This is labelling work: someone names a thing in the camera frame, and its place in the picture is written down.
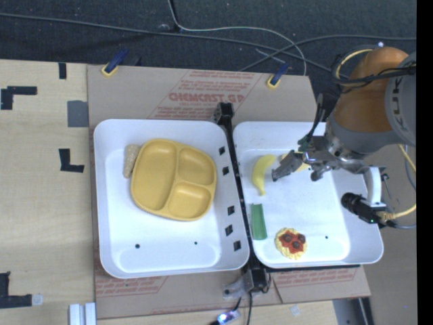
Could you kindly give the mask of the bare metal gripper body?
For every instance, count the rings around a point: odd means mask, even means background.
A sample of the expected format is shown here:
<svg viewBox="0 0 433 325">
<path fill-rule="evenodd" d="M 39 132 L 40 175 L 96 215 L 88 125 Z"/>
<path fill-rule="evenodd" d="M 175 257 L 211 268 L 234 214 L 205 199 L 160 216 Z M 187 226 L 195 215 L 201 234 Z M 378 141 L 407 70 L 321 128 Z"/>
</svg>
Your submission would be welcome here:
<svg viewBox="0 0 433 325">
<path fill-rule="evenodd" d="M 313 164 L 328 164 L 332 170 L 343 169 L 353 174 L 365 173 L 369 166 L 364 163 L 363 155 L 343 148 L 337 141 L 329 141 L 324 136 L 313 136 L 303 152 L 303 163 L 311 167 Z"/>
</svg>

